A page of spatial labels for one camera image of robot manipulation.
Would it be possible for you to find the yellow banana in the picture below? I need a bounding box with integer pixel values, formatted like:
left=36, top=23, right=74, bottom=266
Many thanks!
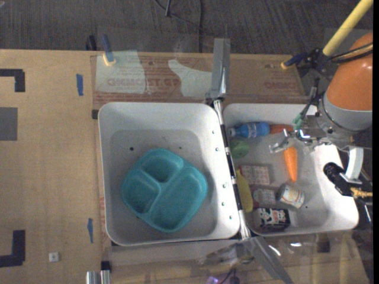
left=235, top=169, right=254, bottom=214

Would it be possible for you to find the orange carrot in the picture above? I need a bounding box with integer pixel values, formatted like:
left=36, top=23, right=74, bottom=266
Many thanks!
left=283, top=146, right=298, bottom=183

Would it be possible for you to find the blue divided plate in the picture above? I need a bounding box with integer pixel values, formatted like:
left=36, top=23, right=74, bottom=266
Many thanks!
left=120, top=147, right=209, bottom=234

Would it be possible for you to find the black cylinder on white bracket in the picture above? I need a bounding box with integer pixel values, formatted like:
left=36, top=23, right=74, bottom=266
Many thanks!
left=323, top=146, right=365, bottom=197

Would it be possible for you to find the black and white cow carton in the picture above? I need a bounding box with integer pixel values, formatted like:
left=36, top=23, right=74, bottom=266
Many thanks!
left=252, top=206, right=292, bottom=234

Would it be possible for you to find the white and orange can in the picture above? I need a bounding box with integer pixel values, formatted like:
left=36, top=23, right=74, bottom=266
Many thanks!
left=275, top=183, right=306, bottom=210

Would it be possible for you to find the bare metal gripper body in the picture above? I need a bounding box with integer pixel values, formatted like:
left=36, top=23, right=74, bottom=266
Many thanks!
left=306, top=114, right=356, bottom=148

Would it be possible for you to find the orange oblong toy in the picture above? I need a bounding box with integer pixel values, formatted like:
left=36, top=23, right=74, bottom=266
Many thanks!
left=269, top=124, right=295, bottom=135

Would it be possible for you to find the red and white patterned carton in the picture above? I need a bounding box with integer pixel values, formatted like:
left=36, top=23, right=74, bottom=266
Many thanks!
left=238, top=164, right=272, bottom=186

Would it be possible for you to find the white plastic tray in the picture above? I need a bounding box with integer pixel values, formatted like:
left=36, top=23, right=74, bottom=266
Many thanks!
left=97, top=101, right=241, bottom=246
left=222, top=102, right=360, bottom=237

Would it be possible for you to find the green round toy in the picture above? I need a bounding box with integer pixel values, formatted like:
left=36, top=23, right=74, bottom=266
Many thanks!
left=230, top=139, right=250, bottom=160

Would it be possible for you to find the brown cardboard board red print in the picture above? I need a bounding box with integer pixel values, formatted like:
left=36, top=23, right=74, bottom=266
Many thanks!
left=89, top=51, right=365, bottom=267

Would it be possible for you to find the blue plastic bottle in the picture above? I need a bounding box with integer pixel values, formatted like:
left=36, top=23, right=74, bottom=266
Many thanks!
left=227, top=121, right=271, bottom=140

